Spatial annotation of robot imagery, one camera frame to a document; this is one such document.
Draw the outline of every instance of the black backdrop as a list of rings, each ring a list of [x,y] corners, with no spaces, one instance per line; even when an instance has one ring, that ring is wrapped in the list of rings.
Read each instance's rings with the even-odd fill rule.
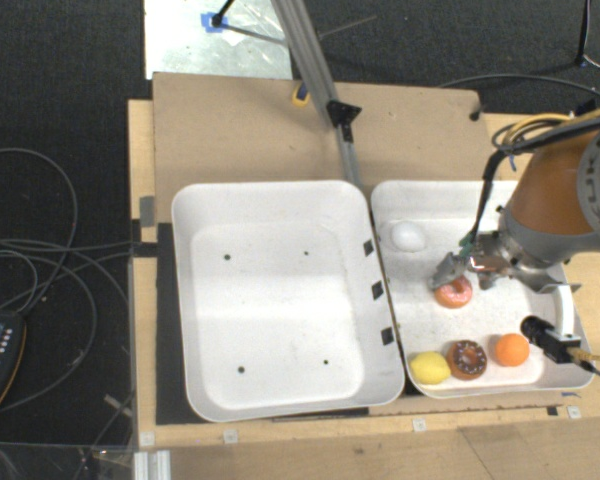
[[[432,86],[518,72],[600,90],[600,70],[573,65],[583,1],[306,0],[320,32],[377,16],[324,39],[337,80]],[[126,102],[150,97],[143,41],[143,0],[0,0],[0,148],[34,149],[66,170],[80,203],[78,246],[130,238]],[[600,62],[600,0],[593,0],[587,52]],[[474,87],[491,112],[568,111],[588,99],[545,83]],[[62,178],[46,164],[0,155],[0,237],[62,243],[70,209]],[[107,267],[126,285],[125,260]],[[1,260],[0,300],[25,288],[27,275],[18,261]],[[114,413],[103,397],[124,400],[129,393],[125,304],[100,273],[81,275],[98,304],[94,348],[61,387],[0,413],[0,441],[89,444]],[[75,283],[54,285],[29,318],[26,354],[5,404],[68,369],[83,350],[90,319]],[[119,418],[101,442],[122,443],[128,428]]]

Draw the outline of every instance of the gray tape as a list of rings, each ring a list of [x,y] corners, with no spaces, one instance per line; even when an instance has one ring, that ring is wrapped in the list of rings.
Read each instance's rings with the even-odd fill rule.
[[[140,226],[150,228],[155,226],[155,197],[144,196],[140,198]]]

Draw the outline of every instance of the orange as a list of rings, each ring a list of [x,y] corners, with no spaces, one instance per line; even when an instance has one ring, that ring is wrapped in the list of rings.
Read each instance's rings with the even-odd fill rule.
[[[496,343],[495,352],[502,366],[520,366],[529,357],[529,342],[520,334],[505,334]]]

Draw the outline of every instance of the black clamp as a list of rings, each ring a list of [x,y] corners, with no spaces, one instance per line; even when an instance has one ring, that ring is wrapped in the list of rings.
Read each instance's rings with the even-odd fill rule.
[[[351,131],[351,123],[362,112],[360,107],[342,103],[338,100],[331,100],[327,103],[327,112],[331,118],[331,123],[334,128],[340,127],[342,136],[345,142],[353,143],[353,132]]]

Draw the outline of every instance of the white tray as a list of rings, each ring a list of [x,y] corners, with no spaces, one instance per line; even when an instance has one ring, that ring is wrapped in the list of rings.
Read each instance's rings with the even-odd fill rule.
[[[493,360],[492,347],[497,338],[520,333],[520,323],[526,316],[533,314],[555,322],[551,295],[537,295],[510,279],[500,279],[492,289],[480,290],[477,277],[467,274],[473,298],[467,306],[449,310],[435,301],[427,287],[426,281],[438,263],[449,251],[458,251],[458,241],[471,229],[481,188],[480,182],[389,181],[378,185],[371,196],[409,377],[422,393],[435,398],[585,386],[591,373],[571,364],[557,365],[535,346],[531,346],[531,355],[521,366],[502,367]],[[497,229],[499,214],[495,209],[507,203],[514,188],[515,182],[494,184],[481,230]],[[400,252],[388,243],[391,226],[404,221],[424,233],[424,250]],[[562,268],[550,273],[564,280]],[[577,314],[575,332],[588,350]],[[429,350],[444,355],[453,341],[462,339],[476,341],[487,351],[487,370],[481,377],[472,381],[451,377],[438,385],[419,384],[413,378],[408,365],[413,356]]]
[[[200,416],[366,407],[401,393],[369,210],[353,185],[192,185],[172,216],[186,389]]]

